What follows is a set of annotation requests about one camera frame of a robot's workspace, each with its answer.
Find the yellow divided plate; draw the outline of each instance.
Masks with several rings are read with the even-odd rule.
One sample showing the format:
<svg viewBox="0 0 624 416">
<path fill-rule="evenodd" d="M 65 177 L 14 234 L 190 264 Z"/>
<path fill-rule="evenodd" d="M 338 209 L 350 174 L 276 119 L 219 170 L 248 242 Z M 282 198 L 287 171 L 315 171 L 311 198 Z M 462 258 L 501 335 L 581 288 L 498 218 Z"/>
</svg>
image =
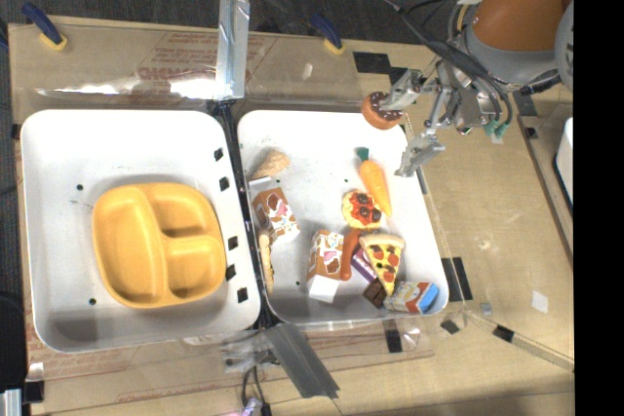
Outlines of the yellow divided plate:
<svg viewBox="0 0 624 416">
<path fill-rule="evenodd" d="M 225 247 L 215 211 L 192 187 L 132 184 L 94 207 L 97 265 L 108 292 L 129 307 L 203 298 L 225 278 Z"/>
</svg>

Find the toy milk carton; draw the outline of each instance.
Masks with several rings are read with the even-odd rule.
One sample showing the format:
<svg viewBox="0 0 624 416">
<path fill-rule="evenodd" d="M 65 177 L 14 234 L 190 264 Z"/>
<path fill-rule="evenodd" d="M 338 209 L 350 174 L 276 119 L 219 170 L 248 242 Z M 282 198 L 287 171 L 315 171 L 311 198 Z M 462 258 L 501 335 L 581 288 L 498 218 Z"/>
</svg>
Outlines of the toy milk carton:
<svg viewBox="0 0 624 416">
<path fill-rule="evenodd" d="M 320 229 L 312 238 L 307 286 L 310 298 L 332 303 L 340 284 L 341 234 Z"/>
<path fill-rule="evenodd" d="M 358 250 L 355 253 L 353 253 L 353 257 L 351 257 L 351 266 L 355 268 L 355 270 L 358 271 L 369 283 L 377 278 L 377 273 L 372 268 L 371 262 L 361 246 L 358 247 Z"/>
<path fill-rule="evenodd" d="M 433 283 L 397 283 L 392 296 L 383 305 L 386 309 L 399 312 L 425 314 L 438 296 L 438 287 Z"/>
<path fill-rule="evenodd" d="M 282 188 L 262 191 L 253 199 L 252 206 L 258 222 L 269 233 L 271 244 L 290 242 L 299 234 L 299 225 Z"/>
</svg>

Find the toy carrot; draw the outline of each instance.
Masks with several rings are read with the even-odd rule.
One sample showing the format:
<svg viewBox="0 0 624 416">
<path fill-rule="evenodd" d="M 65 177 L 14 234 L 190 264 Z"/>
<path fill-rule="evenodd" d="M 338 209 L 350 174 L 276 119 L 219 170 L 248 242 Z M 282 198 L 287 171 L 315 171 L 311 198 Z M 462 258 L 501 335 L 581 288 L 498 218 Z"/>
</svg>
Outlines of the toy carrot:
<svg viewBox="0 0 624 416">
<path fill-rule="evenodd" d="M 386 177 L 381 169 L 381 165 L 374 160 L 369 159 L 369 149 L 366 147 L 357 150 L 362 164 L 360 165 L 360 177 L 364 181 L 364 185 L 369 194 L 379 204 L 381 211 L 386 215 L 392 215 L 392 206 L 390 205 L 390 194 L 386 184 Z"/>
</svg>

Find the toy pepperoni pizza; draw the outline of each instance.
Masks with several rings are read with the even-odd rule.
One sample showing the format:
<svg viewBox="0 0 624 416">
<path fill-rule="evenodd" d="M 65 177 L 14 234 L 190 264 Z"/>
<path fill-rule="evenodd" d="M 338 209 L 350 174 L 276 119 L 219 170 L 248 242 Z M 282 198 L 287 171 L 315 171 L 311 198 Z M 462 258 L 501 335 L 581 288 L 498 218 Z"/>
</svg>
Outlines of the toy pepperoni pizza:
<svg viewBox="0 0 624 416">
<path fill-rule="evenodd" d="M 360 237 L 360 246 L 385 287 L 388 296 L 394 293 L 394 283 L 406 242 L 390 234 L 367 234 Z"/>
<path fill-rule="evenodd" d="M 342 198 L 342 215 L 354 229 L 371 231 L 381 225 L 381 208 L 364 191 L 351 191 Z"/>
</svg>

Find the blue clamp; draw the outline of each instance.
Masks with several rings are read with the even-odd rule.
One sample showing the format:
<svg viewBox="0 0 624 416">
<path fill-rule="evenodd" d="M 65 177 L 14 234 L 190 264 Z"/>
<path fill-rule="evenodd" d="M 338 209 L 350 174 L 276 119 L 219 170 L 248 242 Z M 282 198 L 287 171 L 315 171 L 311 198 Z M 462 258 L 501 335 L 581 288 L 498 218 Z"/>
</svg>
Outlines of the blue clamp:
<svg viewBox="0 0 624 416">
<path fill-rule="evenodd" d="M 9 31 L 7 30 L 7 23 L 0 18 L 0 49 L 5 53 L 9 53 Z"/>
<path fill-rule="evenodd" d="M 51 49 L 62 51 L 67 45 L 67 39 L 57 30 L 50 18 L 31 2 L 24 2 L 21 13 L 35 23 L 41 30 L 39 39 Z"/>
<path fill-rule="evenodd" d="M 310 23 L 325 36 L 325 47 L 336 55 L 344 53 L 344 46 L 340 40 L 340 34 L 329 19 L 319 14 L 314 14 L 310 18 Z"/>
</svg>

